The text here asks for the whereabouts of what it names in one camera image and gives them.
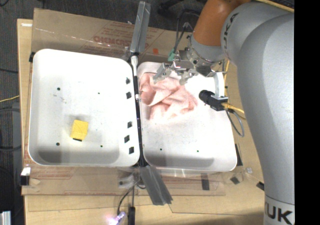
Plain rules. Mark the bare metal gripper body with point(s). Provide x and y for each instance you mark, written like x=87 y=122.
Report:
x=190 y=62

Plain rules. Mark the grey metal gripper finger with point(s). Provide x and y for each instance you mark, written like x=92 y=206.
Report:
x=185 y=77
x=160 y=73

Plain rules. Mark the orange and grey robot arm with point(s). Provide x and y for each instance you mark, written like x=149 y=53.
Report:
x=260 y=74

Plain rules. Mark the pink cloth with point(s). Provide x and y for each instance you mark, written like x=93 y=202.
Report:
x=167 y=99

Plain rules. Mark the thin black and white rod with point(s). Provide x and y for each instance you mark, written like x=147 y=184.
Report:
x=137 y=109

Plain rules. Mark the white plastic tray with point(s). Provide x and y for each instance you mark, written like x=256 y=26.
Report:
x=190 y=136
x=82 y=109

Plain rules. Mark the brown cardboard board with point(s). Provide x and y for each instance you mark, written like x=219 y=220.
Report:
x=75 y=36

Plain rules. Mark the yellow cube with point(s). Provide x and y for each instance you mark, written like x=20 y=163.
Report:
x=79 y=130

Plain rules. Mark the black cylinder on white bracket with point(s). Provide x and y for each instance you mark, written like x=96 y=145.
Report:
x=213 y=97

